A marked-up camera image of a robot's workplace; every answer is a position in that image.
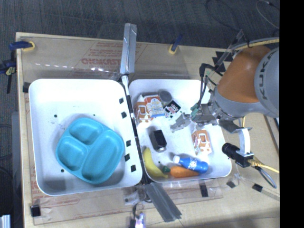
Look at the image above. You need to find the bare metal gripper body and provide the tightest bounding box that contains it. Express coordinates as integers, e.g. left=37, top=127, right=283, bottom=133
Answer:
left=190, top=103, right=223, bottom=128

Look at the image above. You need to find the black and white carton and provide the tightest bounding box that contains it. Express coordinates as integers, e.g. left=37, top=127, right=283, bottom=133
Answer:
left=164, top=100, right=182, bottom=119

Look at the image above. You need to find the white plastic tray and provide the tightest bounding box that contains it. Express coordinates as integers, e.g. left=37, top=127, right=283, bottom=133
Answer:
left=28, top=78, right=143, bottom=197
left=128, top=79, right=233, bottom=184

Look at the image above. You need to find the grey can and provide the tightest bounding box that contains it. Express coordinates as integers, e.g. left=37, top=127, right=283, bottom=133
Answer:
left=158, top=89, right=173, bottom=103

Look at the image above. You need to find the blue orange and white carton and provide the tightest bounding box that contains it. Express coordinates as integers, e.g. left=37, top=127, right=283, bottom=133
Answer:
left=145, top=95, right=166, bottom=119

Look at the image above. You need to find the blue and white bottle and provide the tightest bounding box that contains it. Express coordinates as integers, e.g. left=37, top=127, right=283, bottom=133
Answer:
left=172, top=154, right=209, bottom=174

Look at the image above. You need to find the orange carrot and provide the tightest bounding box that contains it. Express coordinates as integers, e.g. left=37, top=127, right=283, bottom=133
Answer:
left=161, top=165, right=200, bottom=179

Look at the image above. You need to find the yellow banana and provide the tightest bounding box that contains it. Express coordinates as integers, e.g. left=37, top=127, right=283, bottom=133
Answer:
left=142, top=146, right=169, bottom=179

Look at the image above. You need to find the blue divided plate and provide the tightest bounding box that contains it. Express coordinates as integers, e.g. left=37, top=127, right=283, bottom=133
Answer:
left=55, top=117, right=126, bottom=185

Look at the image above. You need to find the brown cardboard board red print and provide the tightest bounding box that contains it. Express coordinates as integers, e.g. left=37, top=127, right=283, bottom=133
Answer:
left=19, top=36, right=224, bottom=226

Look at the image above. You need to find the black cylinder on white bracket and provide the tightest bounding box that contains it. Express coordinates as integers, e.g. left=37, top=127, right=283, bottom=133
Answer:
left=221, top=126, right=255, bottom=168

